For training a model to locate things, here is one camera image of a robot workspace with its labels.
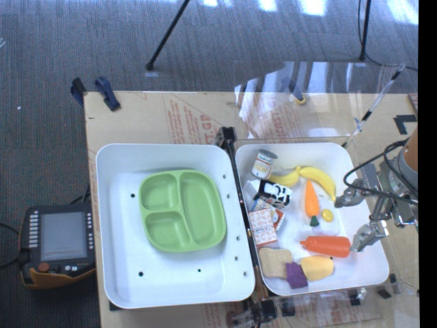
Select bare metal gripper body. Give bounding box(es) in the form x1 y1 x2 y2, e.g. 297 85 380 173
370 162 419 229

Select white fried egg yellow yolk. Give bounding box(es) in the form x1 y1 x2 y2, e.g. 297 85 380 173
311 208 341 236

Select yellow banana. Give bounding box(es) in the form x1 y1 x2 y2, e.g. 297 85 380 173
269 165 337 203

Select orange carrot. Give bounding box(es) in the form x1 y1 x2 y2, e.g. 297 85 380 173
304 180 321 228

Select white plastic tray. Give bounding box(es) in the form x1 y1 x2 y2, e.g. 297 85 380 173
95 143 257 310
234 141 391 297

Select orange bottle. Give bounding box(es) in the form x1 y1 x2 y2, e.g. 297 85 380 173
299 235 352 259

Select yellow rounded toy fruit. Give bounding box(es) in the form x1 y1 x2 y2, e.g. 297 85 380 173
300 255 335 282

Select red and white packet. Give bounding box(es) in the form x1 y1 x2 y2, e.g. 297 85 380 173
251 198 287 232

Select black and white milk carton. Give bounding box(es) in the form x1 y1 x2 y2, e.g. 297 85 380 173
242 178 294 210

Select purple grapes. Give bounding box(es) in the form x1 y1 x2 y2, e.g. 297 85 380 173
285 261 309 290

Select small white and yellow can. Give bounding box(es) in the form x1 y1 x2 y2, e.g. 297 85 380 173
251 148 279 180

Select orange and white carton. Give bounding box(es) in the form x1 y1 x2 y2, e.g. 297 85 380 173
248 207 279 247

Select tan bread slice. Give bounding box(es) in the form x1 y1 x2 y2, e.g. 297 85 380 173
257 247 294 280

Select thin black rod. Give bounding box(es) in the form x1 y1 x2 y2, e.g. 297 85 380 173
223 140 266 302

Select green divided plate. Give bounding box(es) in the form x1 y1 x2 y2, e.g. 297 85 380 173
138 169 228 254

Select brown cardboard board red print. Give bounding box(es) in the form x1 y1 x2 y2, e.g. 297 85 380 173
83 90 419 328

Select black block with thin wires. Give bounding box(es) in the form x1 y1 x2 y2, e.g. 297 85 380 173
250 298 278 323
214 126 238 150

